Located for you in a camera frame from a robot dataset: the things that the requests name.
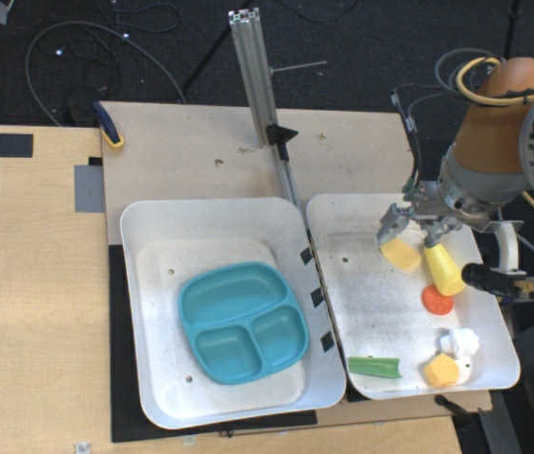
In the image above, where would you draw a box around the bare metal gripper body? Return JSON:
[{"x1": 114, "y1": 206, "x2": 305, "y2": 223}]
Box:
[{"x1": 406, "y1": 181, "x2": 491, "y2": 230}]

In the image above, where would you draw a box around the yellow cheese block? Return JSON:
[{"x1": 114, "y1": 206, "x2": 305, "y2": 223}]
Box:
[{"x1": 379, "y1": 237, "x2": 423, "y2": 272}]

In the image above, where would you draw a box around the yellow toy bottle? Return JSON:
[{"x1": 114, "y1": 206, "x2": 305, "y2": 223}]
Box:
[{"x1": 422, "y1": 242, "x2": 467, "y2": 298}]

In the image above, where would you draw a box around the orange round slice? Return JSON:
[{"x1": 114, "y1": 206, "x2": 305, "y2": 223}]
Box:
[{"x1": 421, "y1": 284, "x2": 455, "y2": 317}]

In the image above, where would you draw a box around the white plastic tray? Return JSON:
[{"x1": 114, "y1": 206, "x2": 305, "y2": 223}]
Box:
[
  {"x1": 305, "y1": 192, "x2": 522, "y2": 402},
  {"x1": 119, "y1": 197, "x2": 348, "y2": 431}
]

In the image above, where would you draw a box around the thin black and white rod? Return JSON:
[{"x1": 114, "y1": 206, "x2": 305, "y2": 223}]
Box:
[{"x1": 274, "y1": 145, "x2": 344, "y2": 355}]

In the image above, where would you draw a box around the white toy cauliflower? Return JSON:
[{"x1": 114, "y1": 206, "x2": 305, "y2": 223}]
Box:
[{"x1": 438, "y1": 326, "x2": 481, "y2": 359}]

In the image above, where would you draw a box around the yellow cheese wedge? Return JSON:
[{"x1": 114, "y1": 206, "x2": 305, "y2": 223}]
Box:
[{"x1": 422, "y1": 352, "x2": 461, "y2": 389}]

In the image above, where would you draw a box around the small white toy piece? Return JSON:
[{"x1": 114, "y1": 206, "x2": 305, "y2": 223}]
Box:
[{"x1": 454, "y1": 356, "x2": 475, "y2": 384}]

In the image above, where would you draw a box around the green celery stick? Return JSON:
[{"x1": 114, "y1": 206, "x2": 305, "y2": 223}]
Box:
[{"x1": 347, "y1": 355, "x2": 404, "y2": 380}]

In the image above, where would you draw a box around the blue divided plate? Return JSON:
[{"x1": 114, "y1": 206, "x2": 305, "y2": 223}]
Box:
[{"x1": 177, "y1": 261, "x2": 311, "y2": 387}]

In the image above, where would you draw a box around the pale wooden board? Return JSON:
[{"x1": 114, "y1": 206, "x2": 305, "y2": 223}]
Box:
[{"x1": 98, "y1": 100, "x2": 493, "y2": 438}]

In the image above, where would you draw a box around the black cylinder on white bracket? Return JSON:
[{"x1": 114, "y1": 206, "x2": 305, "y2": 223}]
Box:
[{"x1": 460, "y1": 218, "x2": 534, "y2": 302}]

